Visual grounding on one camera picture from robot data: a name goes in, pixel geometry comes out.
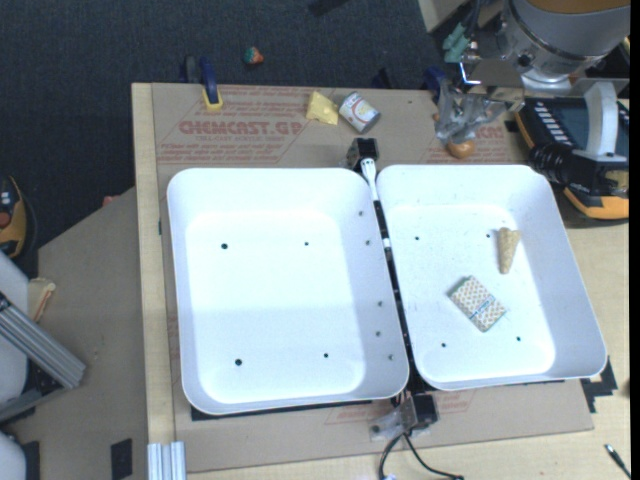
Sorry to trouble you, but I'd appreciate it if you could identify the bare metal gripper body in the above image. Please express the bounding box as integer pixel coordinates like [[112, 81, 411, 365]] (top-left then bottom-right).
[[459, 20, 575, 105]]

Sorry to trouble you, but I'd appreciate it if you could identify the orange toy bread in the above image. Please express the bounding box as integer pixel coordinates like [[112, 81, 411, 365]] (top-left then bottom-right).
[[446, 137, 477, 160]]

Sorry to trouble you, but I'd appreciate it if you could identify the white small can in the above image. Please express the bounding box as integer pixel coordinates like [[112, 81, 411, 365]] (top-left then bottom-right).
[[338, 91, 381, 135]]

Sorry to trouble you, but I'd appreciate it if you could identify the yellow cheese wedge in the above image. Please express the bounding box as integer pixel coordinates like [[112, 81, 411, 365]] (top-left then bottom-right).
[[305, 91, 340, 127]]

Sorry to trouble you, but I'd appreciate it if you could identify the beige ice cream cone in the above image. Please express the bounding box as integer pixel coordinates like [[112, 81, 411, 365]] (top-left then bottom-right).
[[496, 226, 522, 275]]

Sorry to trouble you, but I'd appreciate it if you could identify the thin black and white rod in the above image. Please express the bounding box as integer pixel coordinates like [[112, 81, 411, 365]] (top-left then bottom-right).
[[360, 159, 417, 395]]

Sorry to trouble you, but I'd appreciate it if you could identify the white patterned carton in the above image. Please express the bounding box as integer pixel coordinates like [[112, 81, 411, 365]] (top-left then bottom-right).
[[448, 275, 508, 334]]

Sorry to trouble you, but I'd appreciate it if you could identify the white plastic tray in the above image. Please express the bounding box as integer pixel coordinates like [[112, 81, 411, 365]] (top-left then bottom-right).
[[374, 163, 609, 392], [166, 166, 411, 416]]

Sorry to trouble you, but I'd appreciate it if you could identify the brown cardboard board red print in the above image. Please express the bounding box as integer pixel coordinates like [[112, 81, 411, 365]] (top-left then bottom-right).
[[149, 82, 596, 473]]

